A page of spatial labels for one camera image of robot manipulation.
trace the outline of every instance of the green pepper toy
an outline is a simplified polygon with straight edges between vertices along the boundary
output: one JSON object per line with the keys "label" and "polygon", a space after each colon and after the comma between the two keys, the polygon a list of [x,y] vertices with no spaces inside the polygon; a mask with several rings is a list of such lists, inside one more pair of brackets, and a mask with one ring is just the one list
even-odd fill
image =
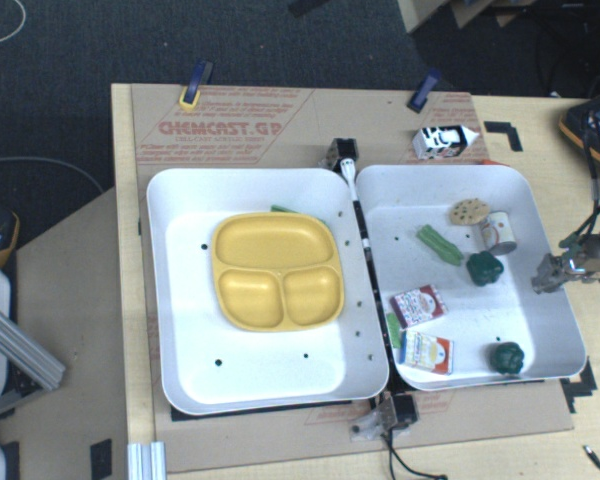
{"label": "green pepper toy", "polygon": [[504,265],[489,251],[472,254],[467,260],[471,280],[478,286],[495,283],[504,272]]}
{"label": "green pepper toy", "polygon": [[459,267],[462,264],[464,254],[462,254],[460,249],[444,238],[429,224],[422,226],[416,233],[416,236],[422,240],[425,245],[431,247],[443,261],[451,263],[456,267]]}
{"label": "green pepper toy", "polygon": [[502,375],[517,374],[524,365],[524,352],[520,345],[513,341],[496,345],[491,351],[489,363]]}

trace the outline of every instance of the white cable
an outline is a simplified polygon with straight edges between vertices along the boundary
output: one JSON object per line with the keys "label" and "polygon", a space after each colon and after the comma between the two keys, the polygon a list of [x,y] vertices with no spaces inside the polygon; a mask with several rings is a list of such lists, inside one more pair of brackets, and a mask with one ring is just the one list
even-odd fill
{"label": "white cable", "polygon": [[20,0],[13,0],[13,1],[16,4],[18,4],[18,7],[20,7],[20,11],[22,12],[22,21],[20,22],[20,25],[18,25],[18,28],[16,28],[13,32],[11,32],[10,34],[8,34],[4,37],[1,37],[0,43],[3,43],[4,41],[8,41],[13,36],[15,36],[18,32],[20,32],[20,30],[22,30],[22,27],[24,27],[24,22],[27,21],[27,11],[24,8],[24,5],[22,5],[22,2]]}

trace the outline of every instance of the yellow divided plate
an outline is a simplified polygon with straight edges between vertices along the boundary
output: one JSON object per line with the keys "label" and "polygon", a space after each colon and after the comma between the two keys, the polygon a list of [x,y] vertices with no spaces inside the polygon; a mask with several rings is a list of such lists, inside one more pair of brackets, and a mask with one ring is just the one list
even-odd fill
{"label": "yellow divided plate", "polygon": [[311,329],[344,304],[338,248],[321,221],[299,213],[224,220],[212,240],[213,282],[225,316],[251,331]]}

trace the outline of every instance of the table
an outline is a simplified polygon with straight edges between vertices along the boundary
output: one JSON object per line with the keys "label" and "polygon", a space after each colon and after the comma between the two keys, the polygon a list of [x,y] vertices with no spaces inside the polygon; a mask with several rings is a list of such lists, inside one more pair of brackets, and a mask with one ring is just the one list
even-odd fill
{"label": "table", "polygon": [[[560,137],[561,112],[578,100],[474,97],[481,121],[511,122],[523,152],[513,152],[506,136],[486,134],[492,160],[517,169],[530,183],[547,237],[555,244],[577,228],[591,211],[589,173],[579,152]],[[112,86],[120,282],[125,358],[127,432],[131,443],[155,440],[149,372],[147,319],[136,180],[131,85]],[[595,478],[586,457],[588,444],[600,456],[600,285],[572,283],[567,292],[581,326],[595,373],[594,396],[578,399],[571,432],[428,446],[402,452],[414,469],[444,472],[455,479]],[[178,480],[202,478],[382,478],[387,453],[370,452],[321,459],[198,471],[169,475]]]}

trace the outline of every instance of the cardboard sheet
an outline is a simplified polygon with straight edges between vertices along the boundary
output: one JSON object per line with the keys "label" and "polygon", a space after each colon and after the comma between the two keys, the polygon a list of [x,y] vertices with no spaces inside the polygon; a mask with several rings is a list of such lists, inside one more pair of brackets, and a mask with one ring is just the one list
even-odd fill
{"label": "cardboard sheet", "polygon": [[[198,107],[186,113],[177,104],[181,90],[132,86],[156,437],[166,444],[169,472],[382,449],[380,441],[350,438],[351,421],[370,410],[368,401],[172,418],[160,378],[146,187],[157,172],[171,167],[315,167],[334,138],[356,139],[359,169],[421,163],[411,144],[420,128],[462,124],[482,133],[471,95],[430,93],[423,112],[416,114],[406,107],[407,91],[205,86]],[[487,158],[480,136],[459,157],[427,162],[475,164]],[[399,447],[572,428],[559,381],[414,396],[420,421],[398,437]]]}

